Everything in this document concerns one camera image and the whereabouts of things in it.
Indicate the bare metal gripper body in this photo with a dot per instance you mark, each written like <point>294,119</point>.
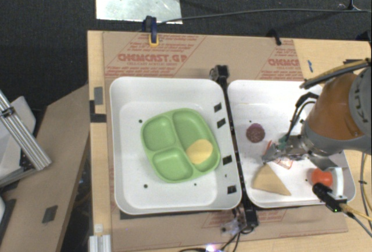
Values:
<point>295,147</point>

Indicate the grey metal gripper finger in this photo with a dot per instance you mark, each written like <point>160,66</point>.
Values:
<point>268,157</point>
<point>273,148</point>

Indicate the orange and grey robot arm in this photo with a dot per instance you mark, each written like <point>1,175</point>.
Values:
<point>334,111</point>

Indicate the small orange strip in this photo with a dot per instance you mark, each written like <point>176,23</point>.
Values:
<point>269,144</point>

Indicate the clear red plastic packet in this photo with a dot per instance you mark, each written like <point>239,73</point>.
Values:
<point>286,164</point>

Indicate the dark red round slice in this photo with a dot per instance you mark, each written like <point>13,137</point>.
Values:
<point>255,133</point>

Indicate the tan pizza slice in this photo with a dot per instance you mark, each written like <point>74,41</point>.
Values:
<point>268,182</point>

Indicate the red orange ball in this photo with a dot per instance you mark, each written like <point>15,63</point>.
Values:
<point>321,176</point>

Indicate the thin black rod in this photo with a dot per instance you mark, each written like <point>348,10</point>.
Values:
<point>232,134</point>

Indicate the white plastic tray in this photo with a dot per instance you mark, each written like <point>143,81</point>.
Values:
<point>130,192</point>
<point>296,198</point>

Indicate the yellow round biscuit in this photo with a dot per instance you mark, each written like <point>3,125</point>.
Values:
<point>199,152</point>

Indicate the green divided plate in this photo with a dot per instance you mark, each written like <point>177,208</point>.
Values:
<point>158,134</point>

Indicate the brown cardboard board red print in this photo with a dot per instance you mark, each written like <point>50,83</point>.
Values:
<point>180,61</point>

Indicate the black cylinder on white bracket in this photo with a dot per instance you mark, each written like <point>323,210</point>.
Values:
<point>327,195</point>

